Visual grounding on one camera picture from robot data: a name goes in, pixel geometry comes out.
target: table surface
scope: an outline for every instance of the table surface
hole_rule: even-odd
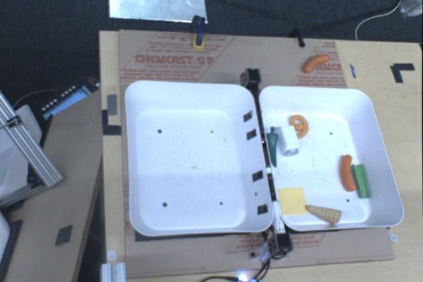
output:
[[[365,92],[372,100],[404,206],[402,223],[391,229],[398,236],[392,243],[394,260],[353,264],[316,265],[270,269],[271,281],[417,281],[423,275],[422,215],[422,50],[418,44],[336,41],[348,88]],[[107,95],[119,93],[119,47],[117,32],[100,33],[102,109]],[[390,65],[412,63],[415,71],[401,73],[404,83],[393,80]],[[354,65],[357,76],[350,71]],[[109,124],[120,124],[120,113]],[[125,261],[122,157],[119,137],[103,137],[106,249]],[[201,281],[211,274],[130,279],[136,282]],[[212,275],[236,276],[237,273]]]
[[[63,180],[7,214],[22,228],[6,282],[77,281],[101,183],[101,128],[100,91],[53,117],[44,152]],[[69,242],[56,246],[68,226]]]

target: blue clip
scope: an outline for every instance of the blue clip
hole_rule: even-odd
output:
[[[194,16],[191,22],[190,32],[196,30],[194,41],[192,42],[196,50],[201,50],[204,47],[204,28],[206,27],[206,18],[198,15]]]

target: toy ice cream cone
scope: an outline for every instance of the toy ice cream cone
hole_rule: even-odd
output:
[[[332,208],[317,207],[315,205],[306,205],[305,208],[317,217],[326,220],[334,225],[338,223],[341,217],[341,211]]]

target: toy sausage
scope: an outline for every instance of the toy sausage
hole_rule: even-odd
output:
[[[303,67],[303,72],[311,73],[318,64],[327,63],[329,60],[330,56],[328,54],[316,55],[315,57],[312,57],[307,60]]]
[[[354,182],[354,179],[352,178],[351,174],[351,162],[351,155],[344,155],[341,161],[342,184],[348,192],[353,192],[354,190],[356,190],[356,183]]]

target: black connector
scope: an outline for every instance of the black connector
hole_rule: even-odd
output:
[[[239,282],[238,277],[232,277],[232,276],[210,276],[210,277],[207,277],[207,278],[201,280],[201,282],[211,281],[212,279],[220,279],[220,280],[224,280],[224,281]]]
[[[288,252],[292,251],[292,239],[290,233],[276,234],[276,240],[278,241],[279,251],[276,252],[272,258],[275,260],[283,258]]]

